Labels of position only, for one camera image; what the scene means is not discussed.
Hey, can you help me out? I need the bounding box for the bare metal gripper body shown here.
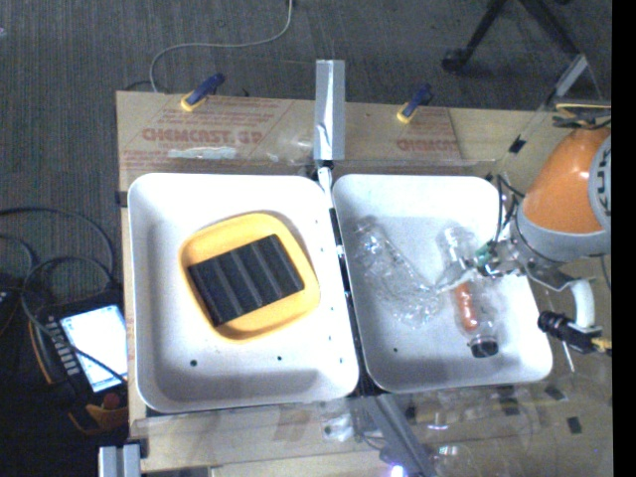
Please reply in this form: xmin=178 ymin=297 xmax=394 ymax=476
xmin=480 ymin=238 xmax=573 ymax=290

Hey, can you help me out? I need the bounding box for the crushed clear plastic bottle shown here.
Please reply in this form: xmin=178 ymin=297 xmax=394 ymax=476
xmin=353 ymin=216 xmax=449 ymax=330

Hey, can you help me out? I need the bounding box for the clear plastic bottle black cap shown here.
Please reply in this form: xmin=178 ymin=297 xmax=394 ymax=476
xmin=435 ymin=226 xmax=500 ymax=359

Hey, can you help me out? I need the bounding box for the white plastic tray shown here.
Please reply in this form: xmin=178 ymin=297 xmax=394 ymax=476
xmin=331 ymin=173 xmax=555 ymax=396
xmin=127 ymin=172 xmax=361 ymax=414

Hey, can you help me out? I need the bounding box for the black ridged rectangular block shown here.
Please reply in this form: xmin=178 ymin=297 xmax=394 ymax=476
xmin=186 ymin=233 xmax=306 ymax=329

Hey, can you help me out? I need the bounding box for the brown cardboard board red print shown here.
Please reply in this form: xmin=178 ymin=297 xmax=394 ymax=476
xmin=114 ymin=90 xmax=612 ymax=472

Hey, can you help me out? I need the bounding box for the black cylinder on white bracket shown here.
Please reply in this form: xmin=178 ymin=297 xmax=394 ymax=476
xmin=537 ymin=277 xmax=612 ymax=355

